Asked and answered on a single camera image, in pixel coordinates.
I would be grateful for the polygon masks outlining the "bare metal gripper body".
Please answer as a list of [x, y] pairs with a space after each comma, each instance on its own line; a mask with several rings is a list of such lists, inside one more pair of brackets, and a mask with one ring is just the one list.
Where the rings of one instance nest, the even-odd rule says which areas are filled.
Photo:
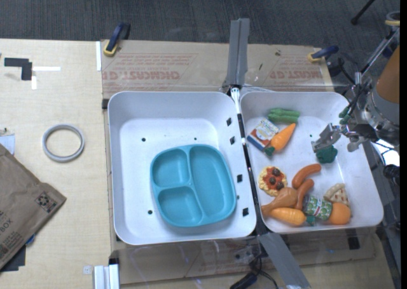
[[383, 140], [394, 147], [399, 146], [399, 104], [365, 103], [360, 108], [350, 103], [342, 112], [342, 118], [350, 116], [344, 123], [347, 136], [372, 142]]

